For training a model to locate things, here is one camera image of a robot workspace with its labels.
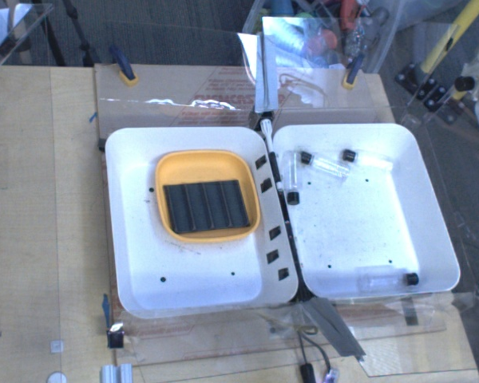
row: wooden table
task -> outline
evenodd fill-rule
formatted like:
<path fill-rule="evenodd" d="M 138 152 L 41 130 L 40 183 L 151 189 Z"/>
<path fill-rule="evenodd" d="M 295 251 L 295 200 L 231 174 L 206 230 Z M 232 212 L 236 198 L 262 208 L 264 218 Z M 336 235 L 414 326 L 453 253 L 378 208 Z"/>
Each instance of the wooden table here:
<path fill-rule="evenodd" d="M 386 105 L 379 76 L 366 80 Z M 46 381 L 57 370 L 70 383 L 99 381 L 113 363 L 101 308 L 110 269 L 95 96 L 92 69 L 0 69 L 0 383 Z M 333 357 L 340 381 L 479 381 L 451 300 L 437 295 L 440 330 L 363 340 L 363 367 Z M 63 351 L 51 353 L 57 340 Z M 301 381 L 300 357 L 299 349 L 244 355 L 236 373 L 219 377 L 209 377 L 216 359 L 136 366 L 133 381 Z M 324 363 L 313 364 L 322 376 Z"/>

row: black cable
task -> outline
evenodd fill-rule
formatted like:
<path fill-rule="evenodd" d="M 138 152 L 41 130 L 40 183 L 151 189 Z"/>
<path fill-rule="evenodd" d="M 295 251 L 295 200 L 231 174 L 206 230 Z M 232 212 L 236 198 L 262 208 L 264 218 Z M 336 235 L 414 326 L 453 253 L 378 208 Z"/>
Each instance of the black cable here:
<path fill-rule="evenodd" d="M 78 11 L 71 0 L 62 0 L 62 4 L 65 7 L 65 12 L 71 18 L 74 29 L 76 30 L 78 37 L 80 38 L 80 49 L 85 52 L 83 57 L 83 65 L 86 67 L 93 67 L 96 63 L 101 63 L 101 60 L 97 56 L 96 50 L 90 46 L 89 42 L 85 38 L 83 29 L 78 21 Z"/>
<path fill-rule="evenodd" d="M 325 350 L 320 346 L 318 345 L 316 342 L 314 342 L 312 339 L 308 338 L 307 336 L 305 336 L 304 334 L 301 334 L 300 332 L 298 333 L 298 335 L 305 339 L 307 342 L 309 342 L 311 345 L 315 346 L 319 352 L 321 353 L 321 355 L 323 356 L 323 359 L 325 361 L 325 365 L 327 365 L 327 373 L 331 371 L 331 364 L 330 364 L 330 359 L 328 358 L 328 355 L 327 355 L 327 352 L 325 352 Z"/>
<path fill-rule="evenodd" d="M 300 342 L 300 348 L 302 350 L 303 361 L 307 363 L 307 356 L 305 356 L 305 349 L 303 348 L 302 334 L 298 332 L 298 340 Z"/>

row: metal bracket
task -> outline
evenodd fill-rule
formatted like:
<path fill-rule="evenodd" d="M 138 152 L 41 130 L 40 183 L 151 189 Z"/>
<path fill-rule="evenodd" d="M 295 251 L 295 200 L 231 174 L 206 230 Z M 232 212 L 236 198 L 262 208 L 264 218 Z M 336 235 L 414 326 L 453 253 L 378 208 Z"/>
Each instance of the metal bracket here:
<path fill-rule="evenodd" d="M 133 367 L 129 363 L 101 368 L 100 383 L 133 383 Z"/>
<path fill-rule="evenodd" d="M 313 298 L 300 305 L 339 356 L 355 356 L 362 360 L 366 353 L 328 299 Z"/>
<path fill-rule="evenodd" d="M 432 93 L 437 88 L 437 80 L 433 77 L 429 77 L 424 85 L 418 90 L 417 95 L 415 96 L 418 100 L 425 100 L 430 93 Z"/>
<path fill-rule="evenodd" d="M 430 112 L 436 112 L 441 106 L 441 99 L 444 97 L 445 93 L 447 92 L 447 89 L 445 89 L 444 86 L 438 85 L 435 82 L 435 87 L 434 89 L 427 95 L 424 101 L 424 106 L 427 107 L 427 109 Z"/>
<path fill-rule="evenodd" d="M 456 101 L 453 98 L 450 98 L 447 103 L 440 103 L 437 106 L 437 116 L 447 124 L 453 124 L 456 122 L 457 118 L 460 117 L 466 108 L 463 102 Z"/>
<path fill-rule="evenodd" d="M 406 91 L 414 95 L 418 89 L 417 76 L 415 73 L 416 65 L 410 62 L 402 71 L 396 75 L 395 81 L 400 84 Z"/>
<path fill-rule="evenodd" d="M 101 151 L 105 151 L 105 145 L 106 145 L 106 139 L 103 137 L 100 137 L 97 141 L 97 148 Z"/>

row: black connector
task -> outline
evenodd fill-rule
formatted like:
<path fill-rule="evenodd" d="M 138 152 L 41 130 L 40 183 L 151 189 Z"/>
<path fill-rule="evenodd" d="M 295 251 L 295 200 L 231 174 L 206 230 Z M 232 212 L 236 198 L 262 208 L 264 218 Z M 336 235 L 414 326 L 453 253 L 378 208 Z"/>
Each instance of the black connector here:
<path fill-rule="evenodd" d="M 303 383 L 316 383 L 314 376 L 314 368 L 311 363 L 305 363 L 300 366 L 300 374 L 302 375 Z"/>

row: wire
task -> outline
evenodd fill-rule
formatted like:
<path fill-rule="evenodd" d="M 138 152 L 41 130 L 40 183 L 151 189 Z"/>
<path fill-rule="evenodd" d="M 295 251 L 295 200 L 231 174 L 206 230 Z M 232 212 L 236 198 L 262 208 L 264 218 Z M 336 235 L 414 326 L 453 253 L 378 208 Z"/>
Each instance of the wire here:
<path fill-rule="evenodd" d="M 303 348 L 302 334 L 298 332 L 298 340 L 300 342 L 300 348 L 302 349 L 303 361 L 307 363 L 307 356 L 305 356 L 305 349 Z"/>
<path fill-rule="evenodd" d="M 318 345 L 316 342 L 314 342 L 312 339 L 308 338 L 304 334 L 301 334 L 300 332 L 298 332 L 298 336 L 300 338 L 305 339 L 307 342 L 309 342 L 311 345 L 315 346 L 319 350 L 319 352 L 323 356 L 323 359 L 325 361 L 325 365 L 327 365 L 327 372 L 330 372 L 332 366 L 330 364 L 330 359 L 328 358 L 327 352 L 325 352 L 324 349 L 320 345 Z"/>
<path fill-rule="evenodd" d="M 280 84 L 280 88 L 288 88 L 288 89 L 293 89 L 294 87 L 301 85 L 303 87 L 316 91 L 317 93 L 323 96 L 323 100 L 325 102 L 328 101 L 328 95 L 321 87 L 319 87 L 316 84 L 313 84 L 312 82 L 305 81 L 302 78 L 295 77 L 294 75 L 291 75 L 289 73 L 280 74 L 279 84 Z"/>

